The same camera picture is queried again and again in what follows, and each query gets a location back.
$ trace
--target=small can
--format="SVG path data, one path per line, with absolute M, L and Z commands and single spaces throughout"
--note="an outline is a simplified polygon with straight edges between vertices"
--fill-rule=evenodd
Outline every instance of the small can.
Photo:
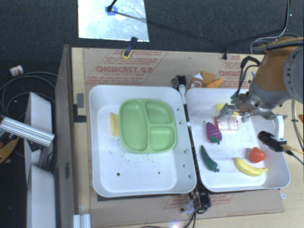
M 21 65 L 11 67 L 9 69 L 9 73 L 10 73 L 10 75 L 12 75 L 12 77 L 19 76 L 19 75 L 23 74 L 23 67 Z

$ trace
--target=green plate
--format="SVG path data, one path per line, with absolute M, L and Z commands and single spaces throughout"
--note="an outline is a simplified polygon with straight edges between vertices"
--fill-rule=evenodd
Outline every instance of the green plate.
M 119 135 L 123 146 L 135 153 L 159 153 L 177 141 L 172 109 L 150 99 L 125 101 L 119 109 Z

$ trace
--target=yellow banana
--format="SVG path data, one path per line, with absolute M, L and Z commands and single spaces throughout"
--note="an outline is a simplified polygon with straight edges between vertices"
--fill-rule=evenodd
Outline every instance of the yellow banana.
M 236 165 L 238 169 L 246 175 L 257 177 L 262 175 L 263 172 L 268 171 L 268 168 L 256 168 L 248 165 L 243 159 L 237 157 Z

